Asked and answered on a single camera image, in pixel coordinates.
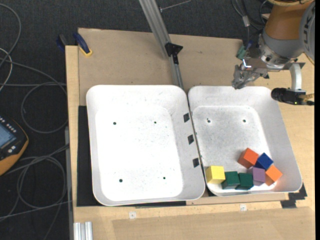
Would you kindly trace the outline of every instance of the green cube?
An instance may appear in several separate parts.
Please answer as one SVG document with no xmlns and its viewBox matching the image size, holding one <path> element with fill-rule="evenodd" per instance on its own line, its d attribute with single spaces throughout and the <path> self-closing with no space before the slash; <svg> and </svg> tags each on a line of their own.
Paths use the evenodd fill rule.
<svg viewBox="0 0 320 240">
<path fill-rule="evenodd" d="M 225 181 L 221 183 L 222 189 L 234 190 L 240 185 L 240 179 L 237 171 L 226 171 L 224 175 Z"/>
<path fill-rule="evenodd" d="M 254 179 L 251 173 L 239 173 L 240 185 L 237 186 L 236 190 L 249 190 L 254 186 Z"/>
</svg>

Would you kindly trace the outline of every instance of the black floor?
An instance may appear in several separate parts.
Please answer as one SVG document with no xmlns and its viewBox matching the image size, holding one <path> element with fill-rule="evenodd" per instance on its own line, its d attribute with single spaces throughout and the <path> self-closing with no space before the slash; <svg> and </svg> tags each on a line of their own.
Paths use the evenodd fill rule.
<svg viewBox="0 0 320 240">
<path fill-rule="evenodd" d="M 165 8 L 188 0 L 156 1 Z M 254 34 L 263 27 L 259 11 L 262 2 L 244 2 L 254 19 L 255 26 L 250 27 L 250 33 Z M 262 9 L 263 13 L 270 12 L 267 7 Z M 164 10 L 162 15 L 169 34 L 247 40 L 242 18 L 231 0 L 191 0 Z M 17 16 L 21 22 L 20 36 Z M 56 39 L 59 34 L 64 34 L 68 44 L 75 44 L 72 33 L 79 27 L 151 31 L 138 0 L 0 0 L 0 48 L 9 52 L 17 40 L 10 53 L 12 60 L 48 74 L 59 83 L 66 82 L 65 56 L 58 49 Z M 5 55 L 0 50 L 0 58 Z M 6 80 L 9 71 L 8 63 L 0 67 L 0 83 Z M 7 83 L 52 81 L 30 68 L 15 64 Z M 40 86 L 26 96 L 33 88 L 6 85 L 0 91 L 0 112 L 15 119 L 30 138 L 22 158 L 49 155 L 65 145 L 68 118 L 66 96 L 62 91 L 65 86 Z M 65 151 L 52 157 L 66 171 Z M 21 160 L 12 169 L 29 161 Z M 47 240 L 69 239 L 68 199 L 63 192 L 65 179 L 59 166 L 49 159 L 30 166 L 23 184 L 18 185 L 22 171 L 0 176 L 0 240 L 44 239 L 47 232 Z M 29 205 L 21 198 L 17 199 L 17 188 Z"/>
</svg>

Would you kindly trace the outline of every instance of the cube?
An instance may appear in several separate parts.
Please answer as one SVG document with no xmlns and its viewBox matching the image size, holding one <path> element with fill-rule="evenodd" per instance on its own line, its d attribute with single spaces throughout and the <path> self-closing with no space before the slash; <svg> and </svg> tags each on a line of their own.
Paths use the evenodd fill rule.
<svg viewBox="0 0 320 240">
<path fill-rule="evenodd" d="M 256 164 L 258 157 L 258 153 L 254 152 L 250 148 L 246 148 L 244 151 L 242 151 L 238 159 L 238 163 L 249 169 Z"/>
<path fill-rule="evenodd" d="M 275 183 L 283 173 L 273 164 L 265 171 L 265 183 L 270 186 Z"/>
<path fill-rule="evenodd" d="M 266 182 L 266 170 L 258 167 L 252 168 L 253 185 L 261 186 Z"/>
<path fill-rule="evenodd" d="M 254 186 L 254 180 L 251 173 L 239 172 L 240 185 L 236 190 L 249 190 Z"/>
<path fill-rule="evenodd" d="M 205 170 L 206 182 L 210 184 L 220 184 L 226 179 L 223 166 L 211 165 Z"/>
<path fill-rule="evenodd" d="M 254 166 L 267 170 L 273 163 L 274 161 L 266 153 L 263 153 L 258 157 Z"/>
<path fill-rule="evenodd" d="M 221 187 L 224 190 L 234 190 L 240 185 L 240 179 L 237 171 L 226 171 L 224 173 L 225 181 L 221 183 Z"/>
</svg>

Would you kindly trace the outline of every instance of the device screen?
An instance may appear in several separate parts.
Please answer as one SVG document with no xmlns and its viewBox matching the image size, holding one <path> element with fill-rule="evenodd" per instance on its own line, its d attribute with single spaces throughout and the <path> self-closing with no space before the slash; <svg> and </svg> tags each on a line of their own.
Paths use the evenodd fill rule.
<svg viewBox="0 0 320 240">
<path fill-rule="evenodd" d="M 0 124 L 0 148 L 14 139 L 16 139 L 16 137 Z"/>
</svg>

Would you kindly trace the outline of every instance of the orange handheld device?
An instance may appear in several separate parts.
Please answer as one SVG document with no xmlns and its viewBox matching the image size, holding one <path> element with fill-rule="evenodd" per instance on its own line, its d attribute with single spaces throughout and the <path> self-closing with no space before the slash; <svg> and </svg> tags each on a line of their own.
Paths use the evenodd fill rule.
<svg viewBox="0 0 320 240">
<path fill-rule="evenodd" d="M 20 125 L 0 112 L 0 176 L 18 161 L 28 143 Z"/>
</svg>

